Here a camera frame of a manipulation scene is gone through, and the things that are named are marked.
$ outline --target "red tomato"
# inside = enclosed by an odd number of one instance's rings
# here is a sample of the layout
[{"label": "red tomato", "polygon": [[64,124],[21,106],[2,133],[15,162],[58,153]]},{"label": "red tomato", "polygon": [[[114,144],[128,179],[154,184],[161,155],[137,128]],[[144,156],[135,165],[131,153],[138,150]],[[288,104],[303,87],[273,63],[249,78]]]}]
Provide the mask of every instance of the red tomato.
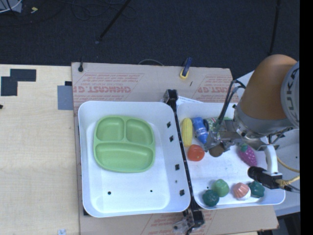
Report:
[{"label": "red tomato", "polygon": [[187,157],[191,161],[200,161],[204,158],[205,152],[200,145],[192,144],[189,147]]}]

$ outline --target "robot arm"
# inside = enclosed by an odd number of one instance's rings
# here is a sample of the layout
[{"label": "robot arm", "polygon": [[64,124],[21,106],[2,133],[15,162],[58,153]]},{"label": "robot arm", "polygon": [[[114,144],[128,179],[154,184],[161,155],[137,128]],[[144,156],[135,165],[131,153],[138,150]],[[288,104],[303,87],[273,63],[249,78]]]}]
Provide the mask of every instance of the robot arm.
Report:
[{"label": "robot arm", "polygon": [[[229,102],[226,99],[222,111]],[[282,174],[277,168],[275,142],[270,139],[272,135],[278,139],[294,128],[299,128],[299,61],[272,55],[255,69],[233,120],[223,120],[221,113],[215,128],[209,130],[204,148],[212,154],[214,150],[227,151],[231,145],[245,142],[257,151],[264,151],[267,170],[253,166],[248,175],[270,189],[279,188]]]}]

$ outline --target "white tray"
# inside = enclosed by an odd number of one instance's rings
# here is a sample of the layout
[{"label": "white tray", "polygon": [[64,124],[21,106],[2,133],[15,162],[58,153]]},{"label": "white tray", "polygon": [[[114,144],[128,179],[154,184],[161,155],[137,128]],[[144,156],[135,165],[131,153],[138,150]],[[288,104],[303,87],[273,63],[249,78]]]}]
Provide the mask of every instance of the white tray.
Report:
[{"label": "white tray", "polygon": [[[156,156],[150,169],[119,173],[105,170],[96,163],[93,133],[97,121],[108,115],[140,118],[151,125]],[[189,186],[170,106],[161,102],[88,101],[80,106],[78,119],[86,212],[94,217],[109,217],[182,212],[188,208]]]},{"label": "white tray", "polygon": [[[181,123],[185,118],[214,118],[220,115],[222,103],[183,103],[177,108],[177,115]],[[230,106],[227,109],[225,117],[233,118],[234,109]],[[193,137],[194,144],[201,143]],[[232,146],[229,151],[224,152],[219,157],[212,157],[206,153],[204,158],[199,162],[193,162],[187,159],[189,168],[191,185],[195,197],[195,201],[204,209],[224,209],[243,206],[256,205],[278,205],[285,199],[285,191],[282,189],[265,188],[265,195],[262,198],[250,197],[247,200],[237,200],[232,194],[232,187],[239,182],[247,184],[253,179],[248,177],[247,170],[249,166],[245,164],[237,154],[237,146]],[[263,151],[255,152],[258,167],[267,169],[266,157]],[[214,207],[207,206],[202,195],[208,188],[212,188],[212,184],[218,180],[225,180],[229,187],[230,193],[225,197],[221,197],[218,204]]]}]

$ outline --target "white cable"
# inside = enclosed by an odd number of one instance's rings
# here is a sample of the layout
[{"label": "white cable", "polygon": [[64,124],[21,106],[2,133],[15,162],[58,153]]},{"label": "white cable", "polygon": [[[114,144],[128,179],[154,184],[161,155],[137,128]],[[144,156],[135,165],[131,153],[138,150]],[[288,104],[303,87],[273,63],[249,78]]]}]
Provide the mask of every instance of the white cable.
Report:
[{"label": "white cable", "polygon": [[[19,1],[17,2],[17,4],[15,4],[14,6],[11,7],[11,9],[14,9],[14,8],[15,8],[16,6],[18,6],[22,1],[23,1],[23,0],[19,0]],[[8,9],[5,9],[5,10],[1,10],[0,13],[10,11],[11,9],[8,8]]]}]

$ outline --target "yellow corn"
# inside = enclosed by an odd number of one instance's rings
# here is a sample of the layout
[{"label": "yellow corn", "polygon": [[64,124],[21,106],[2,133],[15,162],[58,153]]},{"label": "yellow corn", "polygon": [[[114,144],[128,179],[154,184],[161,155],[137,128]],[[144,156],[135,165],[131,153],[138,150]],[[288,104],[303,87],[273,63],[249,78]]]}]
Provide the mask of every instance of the yellow corn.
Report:
[{"label": "yellow corn", "polygon": [[191,146],[192,142],[192,121],[190,118],[185,118],[181,126],[181,138],[185,147]]}]

